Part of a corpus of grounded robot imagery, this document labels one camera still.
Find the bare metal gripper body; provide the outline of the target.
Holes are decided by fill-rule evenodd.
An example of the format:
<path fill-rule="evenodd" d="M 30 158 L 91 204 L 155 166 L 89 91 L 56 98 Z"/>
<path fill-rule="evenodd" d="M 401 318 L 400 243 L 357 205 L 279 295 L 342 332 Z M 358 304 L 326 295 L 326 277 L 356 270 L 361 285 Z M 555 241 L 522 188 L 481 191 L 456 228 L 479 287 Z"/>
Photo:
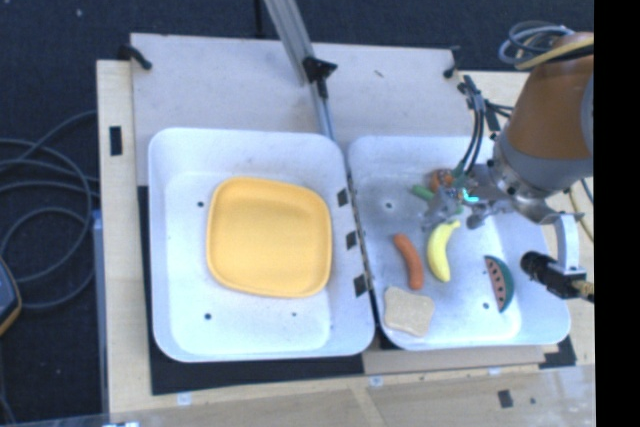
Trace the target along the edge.
<path fill-rule="evenodd" d="M 474 205 L 492 205 L 493 216 L 515 213 L 531 222 L 556 221 L 556 211 L 547 203 L 552 192 L 530 184 L 499 160 L 475 165 L 470 172 L 460 166 L 440 170 L 439 196 L 445 194 L 456 198 L 468 216 Z"/>

